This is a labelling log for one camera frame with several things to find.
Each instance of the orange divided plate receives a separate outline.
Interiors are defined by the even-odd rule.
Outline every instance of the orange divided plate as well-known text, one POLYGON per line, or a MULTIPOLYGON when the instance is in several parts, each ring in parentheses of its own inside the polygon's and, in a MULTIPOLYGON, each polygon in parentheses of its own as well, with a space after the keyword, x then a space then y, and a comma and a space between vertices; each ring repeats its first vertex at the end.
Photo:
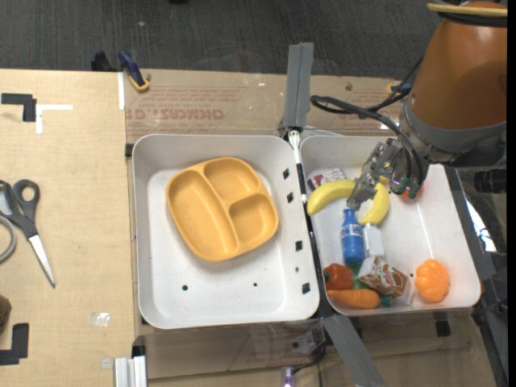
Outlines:
POLYGON ((190 166, 166 187, 172 219, 189 249, 203 260, 229 260, 276 233, 273 200, 255 170, 234 157, 190 166))

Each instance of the yellow banana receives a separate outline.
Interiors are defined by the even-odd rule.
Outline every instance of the yellow banana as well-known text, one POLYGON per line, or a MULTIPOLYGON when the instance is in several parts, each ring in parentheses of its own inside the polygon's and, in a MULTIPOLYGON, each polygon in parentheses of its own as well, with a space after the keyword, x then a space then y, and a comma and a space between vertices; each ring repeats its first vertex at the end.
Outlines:
MULTIPOLYGON (((322 184, 312 192, 306 203, 308 215, 317 214, 335 199, 348 198, 355 188, 355 182, 348 179, 340 179, 322 184)), ((380 182, 374 188, 376 193, 372 199, 372 205, 367 214, 359 219, 360 225, 374 223, 378 225, 389 211, 389 191, 380 182)))

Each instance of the table surface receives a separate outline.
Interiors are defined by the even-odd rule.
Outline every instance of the table surface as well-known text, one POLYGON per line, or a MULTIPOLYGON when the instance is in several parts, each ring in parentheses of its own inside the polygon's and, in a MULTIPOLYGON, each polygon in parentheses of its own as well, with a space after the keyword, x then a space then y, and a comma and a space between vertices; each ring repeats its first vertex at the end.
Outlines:
MULTIPOLYGON (((196 77, 209 81, 213 74, 196 77)), ((218 73, 218 83, 226 77, 235 78, 218 73)), ((13 307, 0 335, 0 350, 10 349, 14 324, 29 323, 28 358, 1 366, 0 383, 113 385, 112 371, 103 368, 102 361, 130 357, 135 339, 133 214, 119 73, 12 69, 3 71, 0 82, 3 93, 32 94, 39 105, 73 105, 72 110, 46 110, 41 134, 36 134, 34 123, 22 121, 21 106, 0 105, 1 178, 11 184, 28 178, 40 185, 36 225, 56 278, 53 289, 30 244, 19 234, 15 253, 0 264, 0 294, 13 307), (96 313, 110 315, 106 327, 91 321, 96 313)), ((275 94, 281 91, 274 84, 283 83, 268 78, 275 94)), ((384 83, 368 84, 381 88, 384 83)), ((387 385, 496 385, 470 311, 450 312, 448 317, 453 336, 447 339, 418 334, 417 324, 406 329, 406 342, 401 344, 388 333, 388 326, 383 332, 363 333, 387 385)), ((324 385, 352 385, 336 354, 329 354, 320 368, 324 385)), ((272 368, 155 380, 149 385, 262 386, 279 384, 279 376, 280 370, 272 368)), ((316 366, 299 373, 298 385, 317 383, 316 366)))

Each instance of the black scissors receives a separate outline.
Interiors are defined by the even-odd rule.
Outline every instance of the black scissors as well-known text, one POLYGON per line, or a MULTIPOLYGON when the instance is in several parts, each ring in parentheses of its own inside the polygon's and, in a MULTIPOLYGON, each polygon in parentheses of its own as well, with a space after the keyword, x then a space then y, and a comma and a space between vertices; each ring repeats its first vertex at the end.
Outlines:
POLYGON ((9 219, 23 231, 28 241, 31 243, 50 284, 55 288, 56 282, 54 281, 54 276, 52 275, 52 270, 48 263, 47 254, 45 254, 40 234, 35 227, 35 206, 40 199, 40 188, 38 184, 28 179, 22 179, 13 186, 5 181, 0 181, 0 193, 1 192, 6 196, 8 208, 7 210, 4 208, 3 211, 0 209, 0 215, 9 219), (25 199, 23 197, 23 191, 26 188, 32 189, 34 193, 32 199, 25 199))

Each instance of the orange carrot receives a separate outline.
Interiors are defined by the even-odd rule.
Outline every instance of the orange carrot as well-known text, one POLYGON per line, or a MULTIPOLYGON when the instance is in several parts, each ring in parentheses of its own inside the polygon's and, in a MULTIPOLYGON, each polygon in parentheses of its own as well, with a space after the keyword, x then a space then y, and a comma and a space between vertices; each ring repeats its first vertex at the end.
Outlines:
POLYGON ((380 296, 372 289, 329 289, 327 292, 335 300, 355 308, 377 308, 380 305, 380 296))

